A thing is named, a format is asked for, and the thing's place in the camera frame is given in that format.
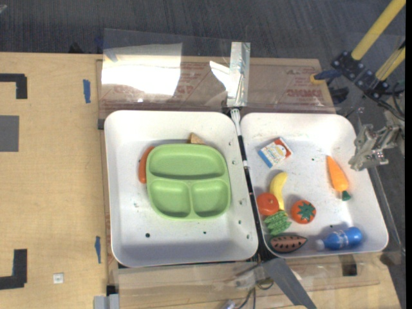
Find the blue bottle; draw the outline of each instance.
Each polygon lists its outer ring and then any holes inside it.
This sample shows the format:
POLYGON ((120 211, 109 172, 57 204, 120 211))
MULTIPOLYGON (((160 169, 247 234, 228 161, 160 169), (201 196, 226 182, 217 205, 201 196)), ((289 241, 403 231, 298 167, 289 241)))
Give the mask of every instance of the blue bottle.
POLYGON ((346 230, 332 232, 324 239, 318 239, 316 241, 316 249, 340 250, 345 247, 358 245, 362 238, 362 232, 357 227, 350 227, 346 230))

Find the green plate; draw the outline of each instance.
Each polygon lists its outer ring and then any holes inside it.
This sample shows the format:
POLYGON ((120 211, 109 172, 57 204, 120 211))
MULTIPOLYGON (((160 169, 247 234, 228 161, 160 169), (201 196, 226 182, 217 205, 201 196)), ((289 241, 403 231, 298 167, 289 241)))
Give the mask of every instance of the green plate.
POLYGON ((207 145, 155 147, 147 157, 146 178, 152 208, 166 218, 216 218, 230 205, 226 161, 207 145))

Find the metal bracket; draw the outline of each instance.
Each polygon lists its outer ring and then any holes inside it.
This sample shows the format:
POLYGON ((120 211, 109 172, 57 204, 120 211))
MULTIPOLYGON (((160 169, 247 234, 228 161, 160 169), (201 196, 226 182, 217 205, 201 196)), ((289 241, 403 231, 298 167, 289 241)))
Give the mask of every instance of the metal bracket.
POLYGON ((118 294, 109 296, 96 295, 93 299, 93 309, 119 309, 120 298, 118 294))
POLYGON ((362 125, 355 140, 356 152, 349 160, 352 169, 360 171, 365 168, 386 165, 389 163, 383 150, 396 147, 400 127, 388 122, 388 125, 378 131, 371 124, 362 125))
POLYGON ((375 98, 380 98, 389 89, 389 84, 376 78, 375 73, 371 70, 364 72, 355 84, 359 89, 371 93, 375 98))
POLYGON ((354 81, 365 69, 365 65, 361 61, 354 60, 348 51, 343 51, 331 65, 351 81, 354 81))

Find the blue tape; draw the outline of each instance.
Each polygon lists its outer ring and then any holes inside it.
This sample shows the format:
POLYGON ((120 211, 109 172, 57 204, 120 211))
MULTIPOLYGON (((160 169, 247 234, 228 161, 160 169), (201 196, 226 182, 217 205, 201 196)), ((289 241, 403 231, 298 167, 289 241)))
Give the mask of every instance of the blue tape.
POLYGON ((334 79, 340 77, 342 72, 339 70, 326 70, 322 71, 314 76, 316 80, 324 80, 324 79, 334 79))
POLYGON ((100 237, 99 236, 96 236, 95 249, 96 249, 96 254, 97 254, 97 261, 98 261, 99 264, 101 264, 102 257, 100 255, 101 246, 100 246, 100 237))
POLYGON ((83 94, 86 103, 90 103, 90 81, 86 79, 83 79, 83 94))

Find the toy watermelon slice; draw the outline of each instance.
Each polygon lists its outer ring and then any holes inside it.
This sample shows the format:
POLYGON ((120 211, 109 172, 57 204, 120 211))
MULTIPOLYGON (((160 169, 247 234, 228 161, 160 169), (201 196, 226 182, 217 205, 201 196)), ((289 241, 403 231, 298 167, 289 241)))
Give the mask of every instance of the toy watermelon slice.
POLYGON ((301 248, 308 238, 302 236, 278 236, 270 240, 270 244, 277 253, 291 253, 301 248))

